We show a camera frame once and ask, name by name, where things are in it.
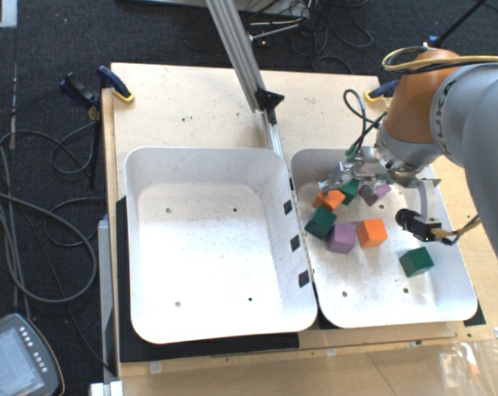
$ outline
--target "black clip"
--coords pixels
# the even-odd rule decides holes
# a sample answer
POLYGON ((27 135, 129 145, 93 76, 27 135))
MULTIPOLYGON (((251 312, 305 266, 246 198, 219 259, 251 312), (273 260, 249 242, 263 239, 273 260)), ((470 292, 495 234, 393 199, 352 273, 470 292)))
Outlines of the black clip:
POLYGON ((255 92, 255 97, 260 109, 267 112, 269 123, 276 125, 275 107, 284 100, 284 96, 276 94, 275 92, 259 89, 255 92))

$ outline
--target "white tray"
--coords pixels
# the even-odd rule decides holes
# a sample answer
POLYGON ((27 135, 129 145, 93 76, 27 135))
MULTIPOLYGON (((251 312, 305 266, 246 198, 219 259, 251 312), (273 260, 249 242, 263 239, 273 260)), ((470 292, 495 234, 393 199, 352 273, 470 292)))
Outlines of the white tray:
POLYGON ((297 332, 317 316, 285 162, 161 148, 124 163, 131 321, 162 344, 297 332))
MULTIPOLYGON (((291 159, 291 174, 303 222, 313 211, 318 182, 345 161, 344 149, 304 149, 291 159)), ((434 178, 431 167, 422 178, 434 178)), ((444 202, 435 188, 436 217, 443 229, 451 229, 444 202)), ((330 252, 326 243, 306 233, 308 254, 318 303, 325 317, 341 328, 364 328, 407 323, 465 320, 477 310, 477 297, 458 245, 423 243, 403 231, 395 221, 401 208, 420 211, 416 189, 392 186, 372 207, 356 196, 334 213, 339 222, 358 223, 383 219, 388 239, 379 247, 362 249, 357 244, 348 254, 330 252), (426 273, 407 278, 399 262, 406 251, 424 246, 434 266, 426 273)))

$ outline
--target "blue clamp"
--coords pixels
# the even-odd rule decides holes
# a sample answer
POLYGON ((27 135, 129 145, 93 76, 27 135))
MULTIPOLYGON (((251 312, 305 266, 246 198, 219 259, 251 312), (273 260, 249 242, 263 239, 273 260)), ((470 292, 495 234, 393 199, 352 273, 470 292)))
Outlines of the blue clamp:
POLYGON ((73 73, 68 73, 66 78, 60 83, 60 93, 64 97, 67 97, 74 106, 84 107, 92 120, 100 119, 100 96, 87 89, 82 82, 75 78, 73 73))
POLYGON ((97 76, 102 79, 102 87, 113 87, 114 95, 125 103, 129 104, 135 98, 134 93, 131 92, 126 85, 123 84, 123 81, 106 66, 99 67, 97 76))
POLYGON ((397 84, 399 83, 399 79, 395 81, 386 82, 380 87, 375 88, 373 91, 365 92, 364 99, 367 102, 376 102, 379 101, 382 97, 391 97, 396 91, 397 84))

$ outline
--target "foam cube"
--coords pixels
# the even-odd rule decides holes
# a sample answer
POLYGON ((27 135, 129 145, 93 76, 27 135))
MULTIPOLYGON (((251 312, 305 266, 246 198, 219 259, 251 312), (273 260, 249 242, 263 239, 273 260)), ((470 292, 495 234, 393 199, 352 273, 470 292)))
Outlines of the foam cube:
POLYGON ((387 230, 381 219, 363 220, 355 228, 355 234, 357 234, 357 240, 362 248, 378 247, 388 238, 387 230))
POLYGON ((325 195, 324 192, 319 192, 315 201, 312 203, 312 206, 313 208, 322 206, 328 211, 333 211, 345 200, 345 198, 346 195, 338 189, 328 191, 325 195))
POLYGON ((359 189, 359 179, 352 178, 351 181, 346 183, 340 191, 345 194, 345 200, 342 201, 344 205, 348 205, 356 196, 359 189))
POLYGON ((434 266, 432 258, 430 258, 429 252, 425 247, 419 247, 405 252, 405 254, 399 258, 399 262, 405 271, 406 277, 418 276, 434 266))
POLYGON ((373 189, 370 185, 364 185, 359 189, 359 195, 371 207, 377 200, 385 196, 392 188, 387 183, 373 189))
POLYGON ((355 226, 351 223, 335 223, 328 234, 328 251, 347 254, 355 244, 355 226))
POLYGON ((331 226, 336 218, 337 216, 335 214, 319 205, 304 229, 306 232, 317 236, 319 239, 324 239, 330 232, 331 226))

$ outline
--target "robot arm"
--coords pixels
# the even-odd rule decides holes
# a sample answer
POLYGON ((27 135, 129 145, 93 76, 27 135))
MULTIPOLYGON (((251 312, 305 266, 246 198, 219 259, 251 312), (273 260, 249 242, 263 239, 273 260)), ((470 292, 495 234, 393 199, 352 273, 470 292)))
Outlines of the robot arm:
MULTIPOLYGON (((428 222, 433 216, 426 212, 430 184, 417 180, 416 174, 445 155, 464 167, 469 191, 498 258, 498 61, 469 63, 451 51, 426 48, 416 57, 417 65, 450 59, 461 61, 446 64, 450 68, 403 75, 376 144, 363 147, 348 163, 340 163, 320 187, 322 191, 338 189, 352 177, 370 181, 372 187, 382 181, 415 186, 422 201, 417 218, 417 224, 424 226, 421 237, 435 240, 429 231, 438 225, 428 222)), ((396 220, 404 225, 413 220, 412 215, 418 214, 402 210, 396 220)))

